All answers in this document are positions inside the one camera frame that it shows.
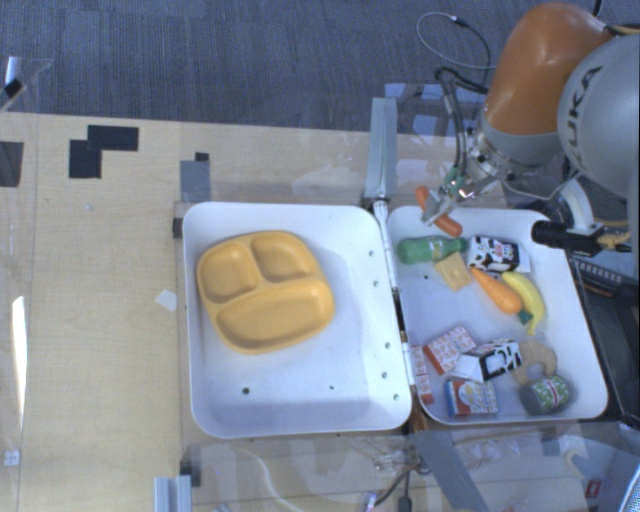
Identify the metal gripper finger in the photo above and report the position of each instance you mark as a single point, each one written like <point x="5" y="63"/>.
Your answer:
<point x="431" y="210"/>
<point x="446" y="206"/>

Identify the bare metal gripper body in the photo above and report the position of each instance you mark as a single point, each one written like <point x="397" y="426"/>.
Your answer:
<point x="477" y="176"/>

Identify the orange sausage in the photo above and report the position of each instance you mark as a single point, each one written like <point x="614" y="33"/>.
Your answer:
<point x="451" y="226"/>

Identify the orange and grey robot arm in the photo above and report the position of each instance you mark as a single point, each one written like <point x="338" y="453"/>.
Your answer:
<point x="540" y="75"/>

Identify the green bottle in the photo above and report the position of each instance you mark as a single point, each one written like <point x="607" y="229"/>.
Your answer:
<point x="425" y="250"/>

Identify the yellow cheese slice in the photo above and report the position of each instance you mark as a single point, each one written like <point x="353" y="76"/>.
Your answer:
<point x="454" y="272"/>

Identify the black and white cow carton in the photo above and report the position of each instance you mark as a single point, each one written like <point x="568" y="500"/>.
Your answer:
<point x="495" y="252"/>
<point x="492" y="362"/>

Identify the thin black and white rod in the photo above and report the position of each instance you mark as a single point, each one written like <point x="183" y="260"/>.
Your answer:
<point x="395" y="280"/>

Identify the orange carrot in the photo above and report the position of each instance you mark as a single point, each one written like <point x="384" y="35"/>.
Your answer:
<point x="497" y="292"/>

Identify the white plastic tray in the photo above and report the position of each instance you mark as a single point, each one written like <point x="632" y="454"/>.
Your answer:
<point x="350" y="325"/>
<point x="450" y="310"/>

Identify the yellow banana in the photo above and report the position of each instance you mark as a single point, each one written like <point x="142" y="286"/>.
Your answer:
<point x="530" y="295"/>

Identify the orange and white carton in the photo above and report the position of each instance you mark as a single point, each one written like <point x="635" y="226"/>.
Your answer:
<point x="422" y="375"/>
<point x="447" y="350"/>

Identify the beige croissant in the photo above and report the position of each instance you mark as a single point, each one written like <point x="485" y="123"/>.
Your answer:
<point x="547" y="357"/>

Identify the blue and orange carton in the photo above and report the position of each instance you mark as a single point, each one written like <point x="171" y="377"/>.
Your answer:
<point x="470" y="397"/>

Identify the yellow divided plate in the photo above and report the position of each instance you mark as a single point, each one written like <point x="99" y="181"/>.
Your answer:
<point x="270" y="315"/>

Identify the green can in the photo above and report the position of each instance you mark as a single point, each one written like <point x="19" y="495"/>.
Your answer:
<point x="547" y="395"/>

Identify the black cylinder on white bracket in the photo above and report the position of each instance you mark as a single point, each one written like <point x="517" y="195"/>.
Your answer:
<point x="560" y="236"/>

